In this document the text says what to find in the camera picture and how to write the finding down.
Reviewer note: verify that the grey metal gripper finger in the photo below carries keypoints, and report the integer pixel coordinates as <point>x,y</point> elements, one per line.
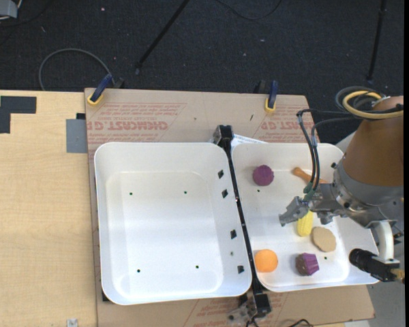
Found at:
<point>293,211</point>
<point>326,217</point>

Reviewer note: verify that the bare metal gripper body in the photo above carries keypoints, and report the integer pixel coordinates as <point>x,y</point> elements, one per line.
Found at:
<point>341,201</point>

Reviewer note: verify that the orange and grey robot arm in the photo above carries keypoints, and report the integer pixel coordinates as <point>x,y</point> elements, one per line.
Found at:
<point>375,148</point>

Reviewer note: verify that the yellow corn cob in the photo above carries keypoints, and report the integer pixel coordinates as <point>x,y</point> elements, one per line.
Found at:
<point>305,225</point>

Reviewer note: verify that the tan biscuit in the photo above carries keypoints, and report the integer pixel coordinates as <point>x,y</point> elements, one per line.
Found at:
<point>323,240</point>

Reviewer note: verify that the white plastic tray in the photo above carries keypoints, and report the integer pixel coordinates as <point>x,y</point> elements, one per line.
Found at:
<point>279,237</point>
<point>167,223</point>

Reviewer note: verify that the orange carrot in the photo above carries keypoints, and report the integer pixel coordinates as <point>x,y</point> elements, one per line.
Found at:
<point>301,173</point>

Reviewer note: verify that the purple grapes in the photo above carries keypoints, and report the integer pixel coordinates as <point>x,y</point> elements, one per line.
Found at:
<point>263,175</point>

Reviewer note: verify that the purple cupcake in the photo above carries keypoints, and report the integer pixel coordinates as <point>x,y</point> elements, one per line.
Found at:
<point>307,264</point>

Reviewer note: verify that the orange fruit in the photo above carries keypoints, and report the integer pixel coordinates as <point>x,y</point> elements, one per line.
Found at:
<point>266,260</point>

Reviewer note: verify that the brown cardboard board red print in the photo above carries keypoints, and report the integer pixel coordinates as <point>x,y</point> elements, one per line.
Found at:
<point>191,121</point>

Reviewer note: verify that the black cylinder on white bracket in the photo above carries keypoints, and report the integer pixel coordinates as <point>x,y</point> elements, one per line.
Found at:
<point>368,261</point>

